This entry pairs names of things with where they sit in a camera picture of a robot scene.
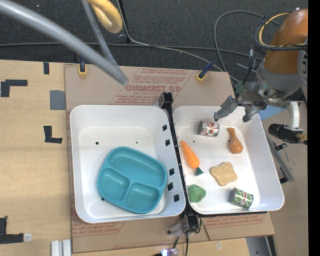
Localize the red and white can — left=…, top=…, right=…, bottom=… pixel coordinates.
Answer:
left=197, top=120, right=220, bottom=138

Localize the brown toy chicken drumstick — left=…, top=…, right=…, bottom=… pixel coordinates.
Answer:
left=226, top=127, right=244, bottom=155

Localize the green and white can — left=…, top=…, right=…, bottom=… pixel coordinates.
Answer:
left=228, top=187, right=254, bottom=210

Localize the black cylinder on white bracket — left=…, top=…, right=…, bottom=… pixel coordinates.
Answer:
left=267, top=100, right=305, bottom=144

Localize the green toy pear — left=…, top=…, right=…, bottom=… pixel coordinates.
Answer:
left=187, top=184, right=207, bottom=203

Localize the brown cardboard board red print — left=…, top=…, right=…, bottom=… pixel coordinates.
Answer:
left=63, top=63, right=276, bottom=254

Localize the white plastic tray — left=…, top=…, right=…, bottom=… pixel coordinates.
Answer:
left=69, top=104, right=187, bottom=224
left=172, top=104, right=286, bottom=215

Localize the tan toy bread slice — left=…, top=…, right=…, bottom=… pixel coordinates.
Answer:
left=209, top=161, right=238, bottom=187

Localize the blue divided plate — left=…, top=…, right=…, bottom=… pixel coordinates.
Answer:
left=96, top=146, right=168, bottom=215

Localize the orange toy carrot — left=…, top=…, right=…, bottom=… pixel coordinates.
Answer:
left=180, top=140, right=204, bottom=176

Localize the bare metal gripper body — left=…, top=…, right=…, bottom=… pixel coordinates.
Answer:
left=235, top=80, right=289, bottom=109

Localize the black block with thin wires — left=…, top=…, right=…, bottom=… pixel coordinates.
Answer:
left=166, top=213, right=202, bottom=238
left=154, top=91, right=174, bottom=109

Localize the thin black rod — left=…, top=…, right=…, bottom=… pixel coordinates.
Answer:
left=167, top=104, right=191, bottom=216

